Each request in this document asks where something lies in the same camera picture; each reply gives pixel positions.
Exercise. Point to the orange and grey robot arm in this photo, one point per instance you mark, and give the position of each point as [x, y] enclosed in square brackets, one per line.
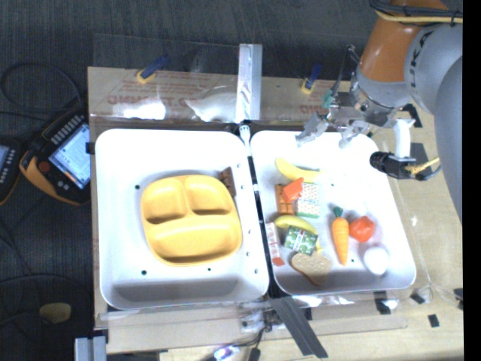
[432, 73]

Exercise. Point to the small orange carton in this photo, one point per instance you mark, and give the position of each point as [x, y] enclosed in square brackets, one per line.
[293, 191]

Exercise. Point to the white plastic tray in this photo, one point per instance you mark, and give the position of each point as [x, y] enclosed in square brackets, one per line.
[120, 239]
[379, 194]

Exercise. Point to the yellow divided plate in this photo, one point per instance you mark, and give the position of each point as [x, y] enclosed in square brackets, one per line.
[191, 220]

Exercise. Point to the brown bread slice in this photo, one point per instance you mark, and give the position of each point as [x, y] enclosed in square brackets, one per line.
[312, 267]

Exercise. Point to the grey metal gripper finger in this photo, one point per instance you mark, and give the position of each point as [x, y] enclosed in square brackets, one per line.
[311, 131]
[352, 131]

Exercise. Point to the white carton with green print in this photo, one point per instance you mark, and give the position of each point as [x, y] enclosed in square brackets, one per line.
[310, 203]

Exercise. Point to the yellow banana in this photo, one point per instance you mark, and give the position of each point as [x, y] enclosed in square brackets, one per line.
[295, 222]
[291, 171]

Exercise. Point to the black cylinder on white bracket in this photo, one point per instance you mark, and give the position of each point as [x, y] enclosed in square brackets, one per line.
[391, 161]

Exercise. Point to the white and red packet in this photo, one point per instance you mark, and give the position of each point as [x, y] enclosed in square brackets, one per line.
[273, 241]

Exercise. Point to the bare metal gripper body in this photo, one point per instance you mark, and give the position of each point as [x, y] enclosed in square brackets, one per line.
[351, 110]

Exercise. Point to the white egg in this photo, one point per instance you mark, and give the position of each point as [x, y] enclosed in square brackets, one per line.
[376, 260]

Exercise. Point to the orange carrot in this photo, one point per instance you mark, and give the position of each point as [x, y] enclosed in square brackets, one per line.
[340, 237]

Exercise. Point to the brown cardboard board red print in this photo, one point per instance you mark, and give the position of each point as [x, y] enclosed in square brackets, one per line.
[169, 88]

